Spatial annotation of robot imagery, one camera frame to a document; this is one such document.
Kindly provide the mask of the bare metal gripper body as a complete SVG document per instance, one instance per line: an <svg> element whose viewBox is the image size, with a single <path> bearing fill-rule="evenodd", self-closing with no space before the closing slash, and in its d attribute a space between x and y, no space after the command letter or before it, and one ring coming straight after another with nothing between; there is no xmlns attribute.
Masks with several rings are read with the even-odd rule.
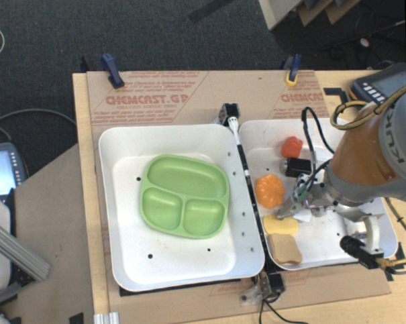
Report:
<svg viewBox="0 0 406 324"><path fill-rule="evenodd" d="M345 198L335 189L327 174L321 176L301 174L295 182L291 201L293 215L308 210L312 215L321 217L328 210L334 210L342 205Z"/></svg>

